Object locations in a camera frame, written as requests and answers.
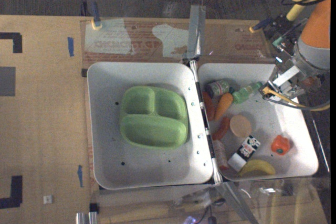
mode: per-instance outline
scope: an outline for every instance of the toy bell pepper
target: toy bell pepper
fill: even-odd
[[[290,149],[288,138],[277,135],[271,145],[271,150],[279,155],[285,155]]]

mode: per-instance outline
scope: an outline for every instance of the round tan toy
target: round tan toy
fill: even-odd
[[[243,115],[235,115],[230,120],[230,129],[234,135],[246,138],[252,132],[250,121]]]

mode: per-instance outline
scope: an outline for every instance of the blue tape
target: blue tape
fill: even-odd
[[[81,165],[78,165],[77,174],[79,178],[80,187],[83,188],[83,170]]]
[[[100,24],[100,17],[99,17],[99,10],[97,2],[92,3],[92,13],[93,13],[93,20],[96,26],[99,26]]]
[[[75,56],[73,53],[74,51],[73,43],[74,43],[74,39],[72,37],[68,37],[68,49],[69,49],[70,57]]]

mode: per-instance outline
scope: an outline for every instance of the white tray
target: white tray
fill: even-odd
[[[205,84],[226,79],[235,89],[239,89],[252,82],[265,83],[275,65],[269,64],[236,64],[236,63],[207,63],[200,66],[198,78],[201,87]],[[271,179],[285,177],[311,176],[318,169],[318,159],[314,150],[306,122],[301,110],[283,105],[273,104],[262,99],[261,94],[245,101],[242,104],[233,104],[226,116],[242,114],[251,120],[253,135],[261,142],[261,146],[251,157],[263,159],[271,163],[276,174],[274,176],[244,177],[241,178],[233,170],[225,170],[223,176],[231,181]],[[218,122],[210,123],[210,131],[215,132]],[[279,156],[270,149],[271,143],[277,134],[290,137],[291,149]],[[222,138],[229,159],[243,142],[243,138],[236,137],[230,130]]]
[[[179,63],[99,62],[89,68],[87,78],[93,170],[100,186],[124,189],[201,184],[211,179],[212,161],[191,69]],[[185,99],[189,118],[185,144],[175,150],[153,150],[122,138],[117,103],[125,90],[138,85],[174,90]]]

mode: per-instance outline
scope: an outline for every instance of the green divided plate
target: green divided plate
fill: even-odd
[[[188,135],[185,101],[167,89],[131,87],[121,101],[120,131],[126,141],[136,146],[177,148]]]

